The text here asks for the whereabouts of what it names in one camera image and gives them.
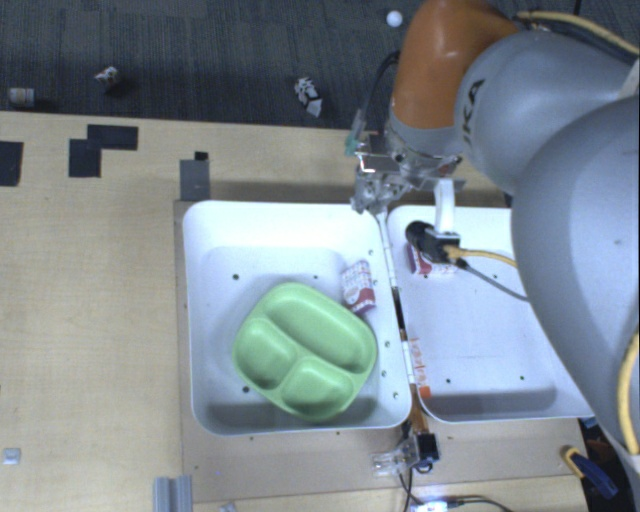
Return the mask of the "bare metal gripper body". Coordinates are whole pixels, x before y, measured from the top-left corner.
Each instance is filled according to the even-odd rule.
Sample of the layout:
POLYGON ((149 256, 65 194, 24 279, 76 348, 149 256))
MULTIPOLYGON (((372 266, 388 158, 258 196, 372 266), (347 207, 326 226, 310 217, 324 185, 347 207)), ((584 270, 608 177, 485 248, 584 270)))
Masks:
POLYGON ((432 155, 417 150, 395 132, 368 135, 355 147, 357 191, 432 191, 461 163, 459 154, 432 155))

